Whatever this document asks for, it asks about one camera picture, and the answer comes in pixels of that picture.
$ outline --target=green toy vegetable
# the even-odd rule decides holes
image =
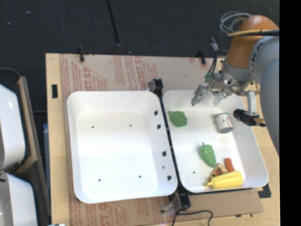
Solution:
[[[186,126],[187,118],[182,111],[168,111],[169,120],[176,127]]]
[[[203,142],[203,145],[200,148],[199,153],[203,161],[209,167],[214,168],[216,166],[216,158],[215,158],[214,150],[211,145],[205,145]]]

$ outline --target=black pole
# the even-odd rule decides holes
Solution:
[[[107,1],[108,9],[109,9],[109,14],[110,14],[110,17],[111,17],[111,22],[112,22],[114,34],[115,34],[115,44],[119,47],[120,46],[120,39],[118,37],[117,28],[116,28],[116,24],[115,24],[115,20],[114,20],[114,16],[113,16],[111,3],[110,3],[110,0],[106,0],[106,1]]]

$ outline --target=yellow object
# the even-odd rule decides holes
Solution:
[[[244,183],[243,176],[239,171],[232,171],[211,178],[211,181],[206,186],[213,188],[228,188],[241,186]]]

